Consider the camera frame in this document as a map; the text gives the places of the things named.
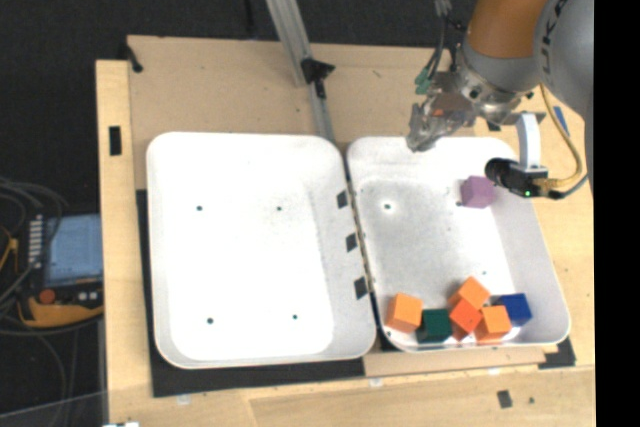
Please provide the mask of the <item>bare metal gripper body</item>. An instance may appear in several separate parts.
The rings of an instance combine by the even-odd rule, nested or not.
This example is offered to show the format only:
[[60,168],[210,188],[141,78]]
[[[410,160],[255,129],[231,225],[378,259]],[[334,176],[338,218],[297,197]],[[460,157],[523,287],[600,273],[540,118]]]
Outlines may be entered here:
[[504,91],[467,71],[423,71],[416,77],[415,86],[416,94],[424,96],[419,105],[425,121],[428,118],[446,118],[449,134],[472,126],[478,117],[494,125],[503,124],[523,96],[519,92]]

